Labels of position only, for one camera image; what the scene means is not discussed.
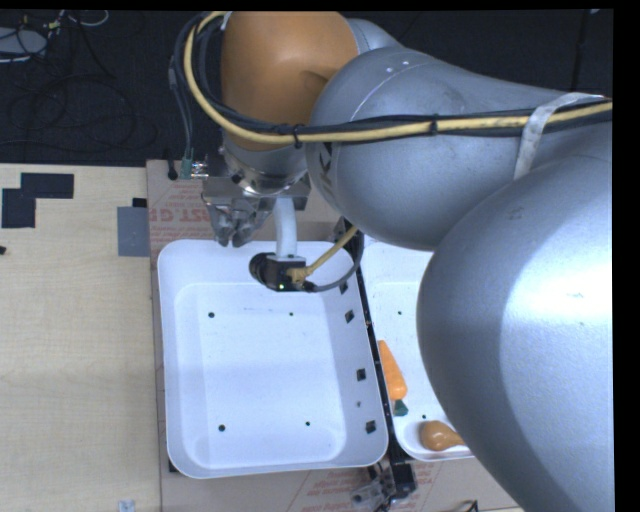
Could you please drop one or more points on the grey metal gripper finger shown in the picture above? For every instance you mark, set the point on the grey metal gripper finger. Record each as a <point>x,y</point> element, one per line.
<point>247,227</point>
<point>222,227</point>

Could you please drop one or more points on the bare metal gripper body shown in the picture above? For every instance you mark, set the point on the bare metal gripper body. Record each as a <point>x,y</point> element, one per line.
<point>225,192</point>

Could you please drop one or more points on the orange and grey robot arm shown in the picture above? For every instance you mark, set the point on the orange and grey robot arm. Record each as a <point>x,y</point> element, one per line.
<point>450,200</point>

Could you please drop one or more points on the white plastic tray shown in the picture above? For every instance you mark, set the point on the white plastic tray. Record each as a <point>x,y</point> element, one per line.
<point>270,375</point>
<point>400,300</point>

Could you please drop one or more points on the thin black rod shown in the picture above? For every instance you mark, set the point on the thin black rod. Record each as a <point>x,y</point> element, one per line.
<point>375,350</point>

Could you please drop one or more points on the orange carrot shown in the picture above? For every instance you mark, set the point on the orange carrot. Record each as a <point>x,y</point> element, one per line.
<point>392,372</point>

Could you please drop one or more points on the tan pear-shaped toy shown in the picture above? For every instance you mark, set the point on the tan pear-shaped toy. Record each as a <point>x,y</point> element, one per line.
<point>436,435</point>

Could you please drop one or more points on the black cylinder on white bracket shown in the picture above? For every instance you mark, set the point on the black cylinder on white bracket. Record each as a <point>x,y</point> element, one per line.
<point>280,270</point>

